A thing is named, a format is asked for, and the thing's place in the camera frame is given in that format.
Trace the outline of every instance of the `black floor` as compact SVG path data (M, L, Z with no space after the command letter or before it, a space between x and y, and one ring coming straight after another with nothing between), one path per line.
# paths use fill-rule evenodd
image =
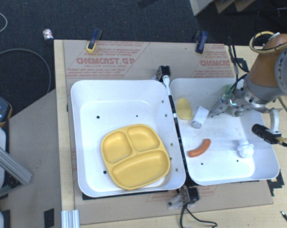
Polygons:
M190 42L197 30L208 31L208 43L248 45L259 31L287 33L287 0L256 0L244 12L231 5L222 14L213 3L196 17L189 0L0 0L0 13L8 20L0 33L0 52L31 50L49 65L55 88L54 53L42 31L50 28L55 39L89 40L93 29L102 40ZM0 16L0 29L5 25ZM44 61L28 51L0 55L0 96L18 113L48 90Z

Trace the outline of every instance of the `white tray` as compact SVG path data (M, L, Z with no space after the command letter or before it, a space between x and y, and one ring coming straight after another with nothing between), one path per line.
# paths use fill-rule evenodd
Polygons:
M172 81L170 88L175 105L178 99L186 98L193 112L199 106L210 111L225 87L234 82L232 78L178 78ZM189 175L197 184L272 179L279 173L272 145L251 131L254 124L264 125L261 113L250 110L234 117L226 111L208 117L200 129L193 128L191 120L178 118L178 124ZM209 149L200 156L188 157L187 152L200 146L205 138L212 141ZM237 151L240 139L254 144L252 158L240 157Z
M185 168L165 86L155 80L82 80L71 89L78 184L90 197L174 190L185 181ZM119 188L104 174L101 141L118 128L146 124L171 158L169 173L137 190Z

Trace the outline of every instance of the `sausage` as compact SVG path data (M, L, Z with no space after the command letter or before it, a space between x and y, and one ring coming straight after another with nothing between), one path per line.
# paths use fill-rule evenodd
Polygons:
M210 139L204 139L202 145L198 149L191 150L188 152L189 157L196 157L203 154L209 148L210 144Z

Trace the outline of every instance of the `electronic device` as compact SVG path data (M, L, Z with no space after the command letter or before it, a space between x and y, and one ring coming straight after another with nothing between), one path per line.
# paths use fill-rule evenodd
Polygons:
M6 120L10 118L12 113L11 105L0 97L0 126L2 127Z

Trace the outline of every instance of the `robotic arm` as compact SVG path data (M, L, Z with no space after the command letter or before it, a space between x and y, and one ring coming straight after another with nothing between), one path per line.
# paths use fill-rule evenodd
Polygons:
M270 39L263 49L256 49L253 45L256 38L270 35ZM274 34L269 31L261 32L252 37L250 48L258 56L248 74L228 86L219 101L210 111L210 116L221 114L228 108L234 116L243 111L256 110L269 113L271 127L256 124L252 131L270 144L281 144L287 147L285 139L278 131L278 109L268 109L266 104L287 95L287 34ZM237 83L243 79L243 86L237 89Z

